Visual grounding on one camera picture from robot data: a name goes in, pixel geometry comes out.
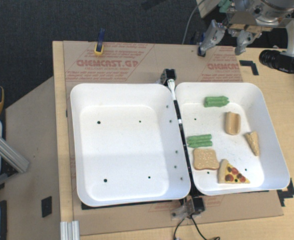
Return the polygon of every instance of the wooden table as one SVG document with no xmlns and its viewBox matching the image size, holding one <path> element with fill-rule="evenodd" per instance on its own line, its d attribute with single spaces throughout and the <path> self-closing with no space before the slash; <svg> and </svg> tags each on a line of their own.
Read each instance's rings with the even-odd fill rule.
<svg viewBox="0 0 294 240">
<path fill-rule="evenodd" d="M 171 45 L 156 44 L 159 49 L 170 51 Z M 190 45 L 181 46 L 181 57 Z M 238 56 L 238 60 L 254 61 L 258 66 L 259 75 L 253 75 L 251 68 L 241 66 L 240 71 L 244 82 L 253 83 L 263 92 L 269 114 L 278 137 L 280 147 L 286 160 L 290 177 L 294 185 L 294 75 L 262 66 L 258 57 L 262 49 L 247 48 Z M 68 123 L 66 119 L 66 89 L 64 71 L 64 50 L 62 41 L 53 42 L 54 79 L 56 96 L 56 121 L 59 163 L 59 190 L 61 221 L 71 222 L 73 218 L 71 175 L 69 161 Z M 208 239 L 220 236 L 222 240 L 234 239 L 294 239 L 294 198 L 285 200 L 284 216 L 201 224 L 200 230 Z M 109 233 L 82 236 L 82 240 L 169 240 L 172 239 L 174 228 L 148 229 L 130 232 Z M 194 226 L 182 226 L 178 230 L 182 239 L 200 239 Z"/>
</svg>

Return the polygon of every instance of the pizza slice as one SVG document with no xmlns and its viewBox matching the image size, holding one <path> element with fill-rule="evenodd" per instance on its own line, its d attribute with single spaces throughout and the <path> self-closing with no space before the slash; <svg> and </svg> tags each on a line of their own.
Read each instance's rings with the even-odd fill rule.
<svg viewBox="0 0 294 240">
<path fill-rule="evenodd" d="M 218 183 L 241 184 L 250 183 L 250 181 L 236 167 L 232 166 L 227 159 L 223 159 L 218 170 Z"/>
</svg>

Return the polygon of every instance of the pepperoni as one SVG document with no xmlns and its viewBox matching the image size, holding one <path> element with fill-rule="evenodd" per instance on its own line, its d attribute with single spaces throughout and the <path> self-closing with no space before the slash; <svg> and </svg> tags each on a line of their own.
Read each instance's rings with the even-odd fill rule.
<svg viewBox="0 0 294 240">
<path fill-rule="evenodd" d="M 240 182 L 245 182 L 246 178 L 244 176 L 242 176 L 239 180 L 240 180 Z"/>
<path fill-rule="evenodd" d="M 232 182 L 233 181 L 233 176 L 231 174 L 227 174 L 225 177 L 226 182 Z"/>
<path fill-rule="evenodd" d="M 237 175 L 237 174 L 239 173 L 239 171 L 238 171 L 235 167 L 233 167 L 233 168 L 231 169 L 231 173 L 232 173 L 233 175 Z"/>
</svg>

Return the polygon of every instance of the yellow and blue clamp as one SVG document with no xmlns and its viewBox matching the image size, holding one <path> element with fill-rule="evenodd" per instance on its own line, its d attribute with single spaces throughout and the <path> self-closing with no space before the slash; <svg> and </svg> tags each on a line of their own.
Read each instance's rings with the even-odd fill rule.
<svg viewBox="0 0 294 240">
<path fill-rule="evenodd" d="M 101 28 L 100 29 L 100 32 L 99 32 L 99 35 L 98 35 L 98 42 L 96 43 L 95 45 L 95 54 L 97 56 L 100 56 L 102 53 L 103 53 L 103 38 L 105 36 L 105 29 L 104 28 Z"/>
</svg>

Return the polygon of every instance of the dark floor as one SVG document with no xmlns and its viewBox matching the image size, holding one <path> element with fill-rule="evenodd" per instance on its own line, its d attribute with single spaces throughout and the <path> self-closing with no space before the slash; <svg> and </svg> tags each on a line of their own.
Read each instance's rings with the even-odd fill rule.
<svg viewBox="0 0 294 240">
<path fill-rule="evenodd" d="M 7 108 L 53 75 L 52 41 L 93 41 L 105 28 L 105 41 L 180 44 L 196 0 L 0 0 L 0 85 Z M 186 43 L 203 32 L 204 20 L 193 16 Z M 221 45 L 234 46 L 226 35 Z M 286 47 L 286 35 L 272 31 L 254 47 Z"/>
</svg>

